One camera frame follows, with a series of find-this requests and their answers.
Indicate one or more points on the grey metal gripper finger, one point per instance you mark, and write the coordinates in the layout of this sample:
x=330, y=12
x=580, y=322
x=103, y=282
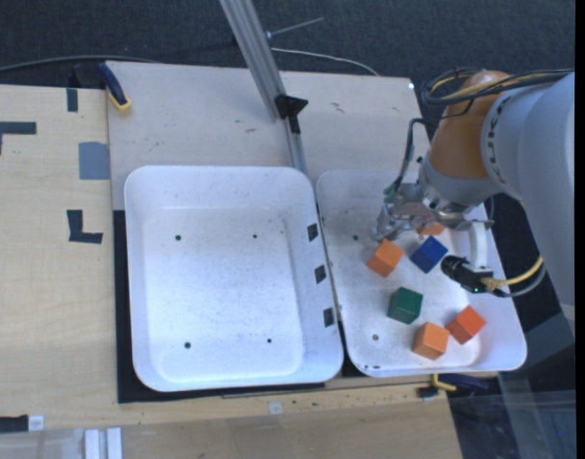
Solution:
x=380, y=225
x=398, y=227

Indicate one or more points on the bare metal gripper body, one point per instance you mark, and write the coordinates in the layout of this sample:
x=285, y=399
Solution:
x=419, y=206

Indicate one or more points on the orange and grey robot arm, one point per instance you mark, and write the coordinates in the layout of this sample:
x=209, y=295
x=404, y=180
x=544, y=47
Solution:
x=526, y=141

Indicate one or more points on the orange cube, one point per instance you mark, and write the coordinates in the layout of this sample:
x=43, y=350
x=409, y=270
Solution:
x=431, y=341
x=432, y=230
x=385, y=257

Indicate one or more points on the blue cube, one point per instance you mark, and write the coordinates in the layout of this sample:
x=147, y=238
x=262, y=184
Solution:
x=429, y=254

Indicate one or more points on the green cube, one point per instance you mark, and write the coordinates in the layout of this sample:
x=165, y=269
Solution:
x=405, y=305

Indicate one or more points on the white plastic tray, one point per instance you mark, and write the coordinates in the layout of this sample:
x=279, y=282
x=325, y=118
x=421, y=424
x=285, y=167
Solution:
x=359, y=313
x=225, y=280

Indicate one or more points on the red-orange cube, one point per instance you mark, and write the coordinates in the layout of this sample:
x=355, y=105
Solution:
x=466, y=324

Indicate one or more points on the black cylinder on white bracket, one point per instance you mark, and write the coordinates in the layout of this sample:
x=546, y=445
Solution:
x=467, y=270

